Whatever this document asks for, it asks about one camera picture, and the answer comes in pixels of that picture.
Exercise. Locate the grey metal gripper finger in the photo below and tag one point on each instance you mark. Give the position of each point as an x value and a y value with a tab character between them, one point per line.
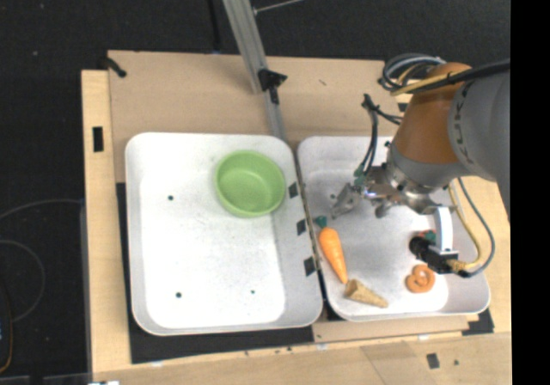
384	208
347	199

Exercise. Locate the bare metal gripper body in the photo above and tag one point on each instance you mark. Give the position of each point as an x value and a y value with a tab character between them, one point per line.
386	187

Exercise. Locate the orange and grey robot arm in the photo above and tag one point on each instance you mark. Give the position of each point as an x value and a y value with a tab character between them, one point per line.
434	130

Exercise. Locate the white plastic tray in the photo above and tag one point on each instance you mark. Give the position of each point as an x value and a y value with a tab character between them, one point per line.
206	254
378	246

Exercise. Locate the thin black and white rod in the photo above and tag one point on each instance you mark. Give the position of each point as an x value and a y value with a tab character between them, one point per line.
307	211

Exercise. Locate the orange carrot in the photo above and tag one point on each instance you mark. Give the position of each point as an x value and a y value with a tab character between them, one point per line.
333	248

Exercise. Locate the red and green toy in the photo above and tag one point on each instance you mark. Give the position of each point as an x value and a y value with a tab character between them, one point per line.
429	236

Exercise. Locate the orange pretzel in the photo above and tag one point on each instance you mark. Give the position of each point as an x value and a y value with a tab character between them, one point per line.
420	282

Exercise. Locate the beige waffle cone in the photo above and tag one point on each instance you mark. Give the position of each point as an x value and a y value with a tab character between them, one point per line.
363	294

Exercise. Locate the green bowl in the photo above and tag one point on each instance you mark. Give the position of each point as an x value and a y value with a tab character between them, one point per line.
251	183

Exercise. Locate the brown cardboard board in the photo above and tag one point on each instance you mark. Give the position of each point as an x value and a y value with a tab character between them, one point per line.
193	95

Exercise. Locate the black cylinder on white bracket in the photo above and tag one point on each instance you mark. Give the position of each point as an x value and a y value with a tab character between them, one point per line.
442	228

